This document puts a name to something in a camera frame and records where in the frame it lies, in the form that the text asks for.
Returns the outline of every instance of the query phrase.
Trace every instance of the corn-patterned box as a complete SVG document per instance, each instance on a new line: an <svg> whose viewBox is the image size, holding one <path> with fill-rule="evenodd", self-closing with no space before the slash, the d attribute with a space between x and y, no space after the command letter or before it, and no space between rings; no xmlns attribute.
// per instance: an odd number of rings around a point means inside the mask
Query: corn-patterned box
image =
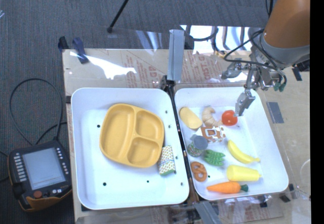
<svg viewBox="0 0 324 224"><path fill-rule="evenodd" d="M167 175L176 170L171 146L167 145L162 148L162 152L157 163L160 175Z"/></svg>

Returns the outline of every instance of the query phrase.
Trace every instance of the orange carrot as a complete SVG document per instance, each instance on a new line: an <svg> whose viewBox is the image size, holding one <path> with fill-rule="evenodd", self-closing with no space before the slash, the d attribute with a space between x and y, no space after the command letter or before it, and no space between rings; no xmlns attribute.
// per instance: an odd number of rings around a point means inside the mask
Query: orange carrot
<svg viewBox="0 0 324 224"><path fill-rule="evenodd" d="M249 187L247 185L240 185L238 182L223 182L219 184L215 184L212 186L208 186L207 190L213 192L220 192L226 194L235 194L238 193L240 190L247 192Z"/></svg>

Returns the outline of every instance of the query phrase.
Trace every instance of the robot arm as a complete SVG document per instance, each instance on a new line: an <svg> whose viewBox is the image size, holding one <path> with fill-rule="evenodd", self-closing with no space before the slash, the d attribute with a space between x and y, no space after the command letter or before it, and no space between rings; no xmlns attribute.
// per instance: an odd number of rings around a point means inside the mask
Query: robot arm
<svg viewBox="0 0 324 224"><path fill-rule="evenodd" d="M251 61L242 66L240 60L227 60L232 64L222 74L222 79L226 79L237 76L241 70L249 71L245 91L235 106L237 116L254 100L251 89L260 87L266 91L274 87L283 91L287 81L283 70L309 60L310 0L277 0L265 28L253 33L250 40Z"/></svg>

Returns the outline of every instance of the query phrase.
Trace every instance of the white tray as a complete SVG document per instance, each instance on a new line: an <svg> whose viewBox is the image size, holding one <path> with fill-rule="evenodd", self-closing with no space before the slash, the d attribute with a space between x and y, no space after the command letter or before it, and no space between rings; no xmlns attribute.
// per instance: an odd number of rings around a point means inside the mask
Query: white tray
<svg viewBox="0 0 324 224"><path fill-rule="evenodd" d="M204 107L212 106L216 111L213 114L214 118L220 120L225 110L235 110L235 103L243 91L243 87L183 88L178 90L175 94L175 104L186 147L191 143L192 135L199 134L199 129L196 133L182 122L179 116L182 107L189 107L201 119ZM205 162L202 156L192 157L188 154L189 163L198 161L204 164L207 170L208 178L204 182L198 182L193 178L197 193L206 200L276 193L285 190L288 186L288 175L260 97L254 90L251 90L251 93L256 99L248 109L244 110L243 116L238 117L237 124L234 126L223 125L226 138L222 142L208 144L208 149L225 154L224 165L213 166ZM233 140L247 154L259 157L260 162L245 165L237 161L227 149L228 139ZM208 191L207 186L228 181L226 169L231 164L257 169L262 177L256 182L239 182L249 186L247 192L222 194Z"/></svg>
<svg viewBox="0 0 324 224"><path fill-rule="evenodd" d="M99 147L100 125L110 106L128 103L155 113L172 146L176 173L159 175L158 165L137 168L106 158ZM188 177L171 99L160 89L81 88L71 98L76 191L93 210L178 204L189 195Z"/></svg>

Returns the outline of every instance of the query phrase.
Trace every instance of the table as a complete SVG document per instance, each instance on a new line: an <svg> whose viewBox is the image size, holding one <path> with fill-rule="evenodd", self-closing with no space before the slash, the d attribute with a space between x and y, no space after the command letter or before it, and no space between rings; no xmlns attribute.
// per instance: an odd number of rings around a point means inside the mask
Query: table
<svg viewBox="0 0 324 224"><path fill-rule="evenodd" d="M196 47L184 50L182 78L176 83L175 91L185 87L244 85L244 73L241 73L241 79L233 82L220 79L221 72L228 65L228 62L222 60L221 53L205 49L203 46ZM166 63L169 56L168 49L85 49L85 51L90 62L81 64L76 50L62 50L73 187L76 187L76 178L69 103L73 92L81 87L160 88L161 80L168 72ZM248 53L248 50L237 51L233 57L247 58ZM302 81L297 81L292 68L285 69L285 73L288 85L284 92L275 92L273 89L257 92L284 161L290 185L280 194L201 202L202 210L212 209L214 211L212 216L215 216L215 212L218 213L219 223L243 223L253 220L256 220L254 223L311 223L309 72L300 72ZM271 103L278 105L283 123L273 122L275 119L268 110ZM190 191L188 201L196 199L194 191ZM176 223L188 220L188 216L194 223L204 223L190 203L93 211L84 209L76 192L73 192L73 203L76 223L103 223L103 221Z"/></svg>

